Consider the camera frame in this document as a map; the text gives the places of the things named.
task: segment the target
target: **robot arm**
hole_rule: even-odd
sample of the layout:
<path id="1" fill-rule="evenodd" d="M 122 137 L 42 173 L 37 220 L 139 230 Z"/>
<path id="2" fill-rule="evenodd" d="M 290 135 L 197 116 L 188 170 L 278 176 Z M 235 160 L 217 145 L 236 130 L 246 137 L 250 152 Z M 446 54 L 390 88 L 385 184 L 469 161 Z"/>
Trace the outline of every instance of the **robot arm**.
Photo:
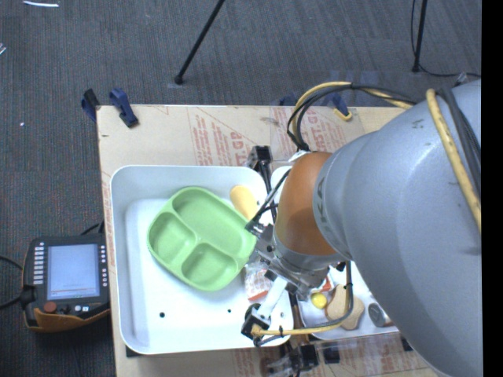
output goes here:
<path id="1" fill-rule="evenodd" d="M 437 101 L 451 141 L 424 101 L 333 154 L 298 159 L 269 231 L 270 250 L 259 240 L 257 251 L 301 300 L 329 265 L 354 261 L 434 370 L 476 376 L 483 374 L 480 184 L 473 171 L 480 163 L 465 141 L 467 134 L 472 146 L 481 141 L 480 80 Z M 452 146 L 462 152 L 454 159 Z M 470 170 L 468 188 L 456 161 Z"/>

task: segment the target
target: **gray carpet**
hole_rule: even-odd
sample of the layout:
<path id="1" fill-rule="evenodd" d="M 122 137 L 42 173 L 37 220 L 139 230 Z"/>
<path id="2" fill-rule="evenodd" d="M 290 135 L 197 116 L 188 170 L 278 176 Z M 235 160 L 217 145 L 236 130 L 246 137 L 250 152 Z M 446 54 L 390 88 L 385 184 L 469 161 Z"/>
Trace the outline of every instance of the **gray carpet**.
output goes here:
<path id="1" fill-rule="evenodd" d="M 272 104 L 328 80 L 424 99 L 460 73 L 481 75 L 482 0 L 428 0 L 419 72 L 412 72 L 422 0 L 226 0 L 174 83 L 218 0 L 0 0 L 0 254 L 22 263 L 41 235 L 101 221 L 96 125 L 81 107 L 121 87 L 131 104 Z M 349 106 L 388 106 L 364 93 Z M 0 302 L 20 270 L 0 262 Z M 50 335 L 0 310 L 0 375 L 112 376 L 108 318 Z"/>

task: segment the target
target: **black pole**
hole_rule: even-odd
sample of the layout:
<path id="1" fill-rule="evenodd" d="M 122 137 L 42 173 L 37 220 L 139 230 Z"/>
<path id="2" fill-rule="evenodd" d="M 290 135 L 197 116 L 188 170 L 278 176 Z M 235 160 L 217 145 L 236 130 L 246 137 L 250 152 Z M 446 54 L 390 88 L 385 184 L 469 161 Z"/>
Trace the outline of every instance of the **black pole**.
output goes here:
<path id="1" fill-rule="evenodd" d="M 222 8 L 222 5 L 223 5 L 224 1 L 225 0 L 218 0 L 217 5 L 213 9 L 213 13 L 211 13 L 210 18 L 208 18 L 208 21 L 207 21 L 206 25 L 204 25 L 204 28 L 203 28 L 202 32 L 200 33 L 199 38 L 196 40 L 196 44 L 194 45 L 194 47 L 190 51 L 189 56 L 187 57 L 187 60 L 185 60 L 185 63 L 183 64 L 182 69 L 174 77 L 174 81 L 178 85 L 180 85 L 180 84 L 183 83 L 183 75 L 187 71 L 187 68 L 189 67 L 190 62 L 192 61 L 192 59 L 196 55 L 196 52 L 199 49 L 199 45 L 202 43 L 202 41 L 204 39 L 204 36 L 206 36 L 208 30 L 210 29 L 211 24 L 213 24 L 213 21 L 217 17 L 218 11 L 220 11 L 220 9 Z"/>
<path id="2" fill-rule="evenodd" d="M 419 19 L 419 31 L 417 32 L 417 44 L 416 51 L 414 54 L 414 66 L 412 67 L 413 72 L 418 72 L 420 70 L 419 66 L 419 56 L 421 55 L 421 43 L 423 42 L 423 30 L 424 30 L 424 18 L 426 17 L 426 6 L 428 5 L 428 0 L 423 0 L 421 5 L 421 17 Z"/>

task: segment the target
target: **white paper scrap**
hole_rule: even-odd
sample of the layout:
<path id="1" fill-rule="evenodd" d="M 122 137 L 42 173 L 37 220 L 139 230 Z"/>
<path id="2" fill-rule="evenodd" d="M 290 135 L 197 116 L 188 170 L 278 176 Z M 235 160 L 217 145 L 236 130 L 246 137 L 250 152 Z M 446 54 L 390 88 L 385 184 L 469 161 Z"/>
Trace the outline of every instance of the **white paper scrap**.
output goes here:
<path id="1" fill-rule="evenodd" d="M 36 5 L 37 7 L 59 7 L 59 4 L 56 3 L 36 3 L 36 2 L 29 2 L 28 0 L 23 0 L 24 4 L 28 5 Z"/>

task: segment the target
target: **button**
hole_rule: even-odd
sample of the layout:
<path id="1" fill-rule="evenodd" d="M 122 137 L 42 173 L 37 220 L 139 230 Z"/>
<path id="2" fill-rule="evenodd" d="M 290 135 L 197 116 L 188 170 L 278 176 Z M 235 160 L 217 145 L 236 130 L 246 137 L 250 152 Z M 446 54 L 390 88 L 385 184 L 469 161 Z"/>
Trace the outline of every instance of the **button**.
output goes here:
<path id="1" fill-rule="evenodd" d="M 43 309 L 48 314 L 54 314 L 56 312 L 57 305 L 54 302 L 45 302 Z"/>

